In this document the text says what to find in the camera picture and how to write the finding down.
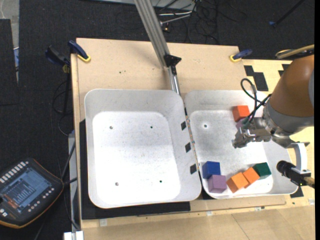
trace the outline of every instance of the tripod leg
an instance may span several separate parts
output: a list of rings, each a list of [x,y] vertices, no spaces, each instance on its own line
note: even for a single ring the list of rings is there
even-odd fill
[[[305,0],[300,0],[294,7],[292,7],[286,14],[284,14],[276,22],[270,21],[269,24],[276,27],[280,22],[282,22],[289,14],[291,14],[299,5],[301,5]]]

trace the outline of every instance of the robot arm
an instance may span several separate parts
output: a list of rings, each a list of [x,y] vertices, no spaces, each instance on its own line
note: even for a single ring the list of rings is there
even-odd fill
[[[314,67],[314,55],[295,59],[264,104],[262,117],[256,117],[250,124],[240,127],[232,140],[234,148],[270,140],[286,149],[294,148],[297,165],[280,161],[277,169],[296,185],[313,188],[315,183],[314,180],[309,181],[311,172],[307,169],[305,149],[309,143],[295,142],[290,136],[314,126]]]

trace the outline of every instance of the black floor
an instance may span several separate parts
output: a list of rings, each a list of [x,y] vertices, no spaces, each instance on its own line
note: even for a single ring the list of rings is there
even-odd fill
[[[202,0],[197,3],[197,13],[175,21],[164,35],[167,42],[238,46],[240,50],[252,49],[248,59],[274,59],[281,50],[315,43],[315,0],[305,0],[278,26],[269,25],[269,21],[277,21],[298,2]],[[148,41],[147,33],[132,5],[20,0],[19,85],[16,86],[10,30],[8,23],[0,20],[0,24],[0,98],[3,97],[0,99],[0,169],[13,160],[32,157],[60,176],[60,167],[68,155],[68,137],[62,132],[72,131],[72,115],[61,119],[52,110],[54,92],[66,80],[66,74],[46,59],[45,50],[53,45],[68,55],[67,42],[77,37]],[[55,105],[62,109],[62,97]],[[58,240],[64,232],[71,231],[67,209],[69,205],[66,207],[61,197],[48,214],[38,239]],[[0,226],[0,240],[34,239],[42,220],[18,230]]]

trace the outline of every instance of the orange cube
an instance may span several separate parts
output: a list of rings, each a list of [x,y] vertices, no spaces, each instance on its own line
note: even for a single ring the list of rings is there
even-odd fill
[[[226,184],[230,188],[231,192],[234,193],[238,191],[239,189],[244,188],[249,184],[246,177],[242,172],[237,173],[236,175],[233,175],[231,178],[229,178],[226,181]]]
[[[254,183],[255,181],[260,179],[259,174],[252,167],[250,167],[248,170],[244,171],[243,175],[246,178],[246,180],[248,181],[248,185],[246,185],[245,188],[249,187],[252,183]]]
[[[235,122],[238,122],[241,119],[246,118],[250,115],[250,111],[247,105],[235,106],[232,109],[232,114]]]

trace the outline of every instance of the black bracket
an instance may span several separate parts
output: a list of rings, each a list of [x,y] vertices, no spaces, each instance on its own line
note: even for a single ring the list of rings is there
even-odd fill
[[[181,58],[170,55],[170,54],[166,54],[163,57],[164,57],[166,66],[171,67],[172,74],[176,76],[177,75],[176,65],[181,61]]]

